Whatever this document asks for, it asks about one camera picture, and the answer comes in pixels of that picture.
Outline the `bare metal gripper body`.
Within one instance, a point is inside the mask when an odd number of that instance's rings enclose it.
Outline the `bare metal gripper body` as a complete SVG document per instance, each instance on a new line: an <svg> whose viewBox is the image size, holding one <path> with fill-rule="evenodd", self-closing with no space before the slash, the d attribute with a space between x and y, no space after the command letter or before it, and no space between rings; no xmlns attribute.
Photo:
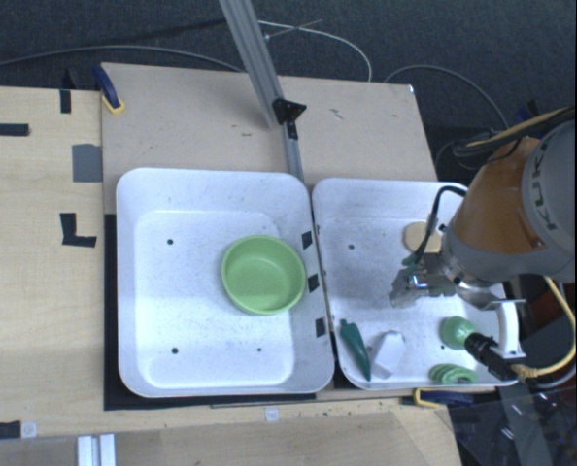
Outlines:
<svg viewBox="0 0 577 466"><path fill-rule="evenodd" d="M406 291L414 297L451 297L458 293L458 285L445 273L438 253L426 253L421 258L411 254L405 266Z"/></svg>

